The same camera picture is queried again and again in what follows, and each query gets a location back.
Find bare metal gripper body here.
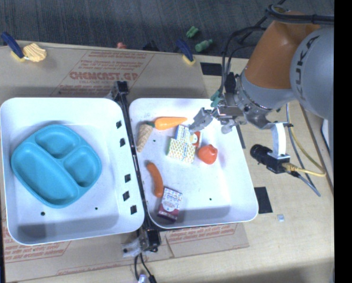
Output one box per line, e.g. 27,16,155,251
212,96,276,134

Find red and white small packet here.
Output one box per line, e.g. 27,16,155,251
189,130,203,147

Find white and blue small carton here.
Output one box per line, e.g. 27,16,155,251
174,124,192,143

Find orange carrot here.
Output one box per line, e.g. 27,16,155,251
146,116,189,131

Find yellow patterned packet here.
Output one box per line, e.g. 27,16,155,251
165,137,196,164

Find beige waffle cone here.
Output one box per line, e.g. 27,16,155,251
135,123,154,154

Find white plastic tray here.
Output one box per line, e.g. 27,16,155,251
0,96,146,246
128,97,259,230

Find green toy bottle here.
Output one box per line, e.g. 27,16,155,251
194,38,214,53

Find orange sausage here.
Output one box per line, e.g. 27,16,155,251
146,161,165,199

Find thin black and white rod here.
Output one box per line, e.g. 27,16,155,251
120,92,150,232

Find green toy vegetable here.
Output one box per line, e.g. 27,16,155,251
185,25,200,39

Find red and white carton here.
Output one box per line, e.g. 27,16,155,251
156,186,183,223

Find brown cardboard board red print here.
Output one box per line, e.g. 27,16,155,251
0,40,251,283

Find blue divided plate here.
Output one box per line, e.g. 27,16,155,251
10,123,103,209

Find black cylinder on white bracket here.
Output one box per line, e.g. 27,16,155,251
249,122,292,175

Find black block with thin wires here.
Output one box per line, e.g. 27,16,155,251
115,80,130,100
137,228,162,252

